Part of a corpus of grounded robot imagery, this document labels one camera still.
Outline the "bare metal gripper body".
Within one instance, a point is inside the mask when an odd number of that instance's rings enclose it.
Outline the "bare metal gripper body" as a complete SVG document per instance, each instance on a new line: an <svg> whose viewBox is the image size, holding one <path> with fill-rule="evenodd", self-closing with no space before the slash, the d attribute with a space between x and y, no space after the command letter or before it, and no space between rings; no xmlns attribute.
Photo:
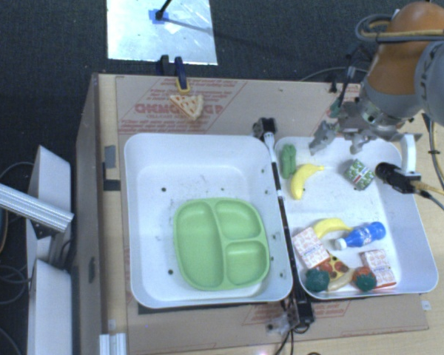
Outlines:
<svg viewBox="0 0 444 355"><path fill-rule="evenodd" d="M378 138L392 141L405 124L404 118L388 115L370 100L343 103L337 120L343 137L355 142Z"/></svg>

